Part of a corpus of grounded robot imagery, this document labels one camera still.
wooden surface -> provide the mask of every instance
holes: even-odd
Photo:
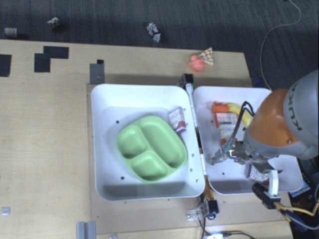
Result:
[[[44,45],[69,47],[69,59],[52,59],[51,73],[34,73],[34,54],[43,53]],[[188,61],[194,53],[0,40],[0,54],[12,55],[10,76],[0,77],[0,207],[11,207],[9,216],[0,216],[0,238],[76,238],[76,223],[91,219],[86,96],[90,63],[105,61],[107,82],[175,84],[183,72],[191,72]],[[215,52],[214,60],[214,73],[206,67],[204,73],[195,75],[198,85],[250,85],[243,54]],[[232,209],[240,204],[247,205],[242,218],[265,209],[258,199],[227,197],[226,201],[224,196],[216,197],[222,202],[224,216],[232,217]],[[256,238],[292,238],[288,223],[280,216],[275,220],[208,230],[242,230]],[[200,229],[118,236],[193,239],[199,238]]]

green divided plate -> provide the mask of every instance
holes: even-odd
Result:
[[[157,116],[143,117],[122,129],[116,146],[131,171],[146,183],[169,176],[187,160],[182,140]]]

metal bracket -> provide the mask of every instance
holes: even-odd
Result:
[[[78,222],[76,224],[76,239],[96,239],[95,221]]]

yellow banana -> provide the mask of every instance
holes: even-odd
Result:
[[[229,113],[236,113],[239,116],[241,106],[239,106],[238,104],[234,104],[234,103],[228,103],[227,105],[229,107],[229,111],[228,111]],[[247,111],[244,112],[243,117],[242,117],[242,121],[246,126],[249,126],[250,115]]]

orange object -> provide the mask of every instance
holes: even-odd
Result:
[[[192,55],[190,57],[189,65],[194,72],[201,72],[204,69],[204,59],[198,58],[197,55]]]
[[[248,130],[258,142],[283,147],[299,141],[289,130],[284,117],[284,99],[287,89],[271,92],[259,106]]]
[[[226,113],[229,111],[228,104],[223,104],[223,103],[218,103],[214,102],[213,105],[211,106],[211,112],[213,114],[215,113]]]

